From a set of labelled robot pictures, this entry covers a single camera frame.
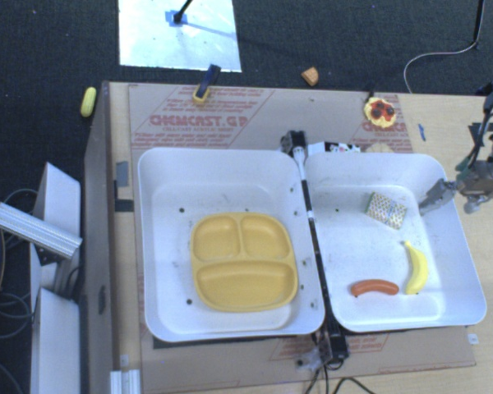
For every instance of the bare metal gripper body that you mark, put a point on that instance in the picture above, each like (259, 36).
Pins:
(487, 185)

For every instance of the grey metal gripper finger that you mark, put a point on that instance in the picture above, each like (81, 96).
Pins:
(435, 195)
(471, 207)

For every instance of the beige bread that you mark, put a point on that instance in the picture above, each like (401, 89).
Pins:
(378, 148)

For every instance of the yellow banana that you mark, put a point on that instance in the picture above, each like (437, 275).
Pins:
(419, 269)

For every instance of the white plastic tray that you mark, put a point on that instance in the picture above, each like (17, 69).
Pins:
(374, 257)
(172, 179)

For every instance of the yellow pizza slice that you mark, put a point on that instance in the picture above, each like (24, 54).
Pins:
(379, 112)

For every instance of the black and white carton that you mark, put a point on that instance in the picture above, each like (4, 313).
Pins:
(337, 147)

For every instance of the orange sausage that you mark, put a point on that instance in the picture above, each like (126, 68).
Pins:
(374, 288)

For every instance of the thin black and white rod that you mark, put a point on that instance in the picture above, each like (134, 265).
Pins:
(311, 216)

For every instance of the orange biscuit wedge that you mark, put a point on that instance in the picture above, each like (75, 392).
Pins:
(311, 76)

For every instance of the yellow divided plate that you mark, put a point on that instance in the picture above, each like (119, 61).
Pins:
(246, 277)

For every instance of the brown cardboard board, red print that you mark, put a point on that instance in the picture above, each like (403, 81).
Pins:
(230, 113)

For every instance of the yellow oblong toy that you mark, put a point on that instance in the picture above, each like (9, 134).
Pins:
(88, 102)

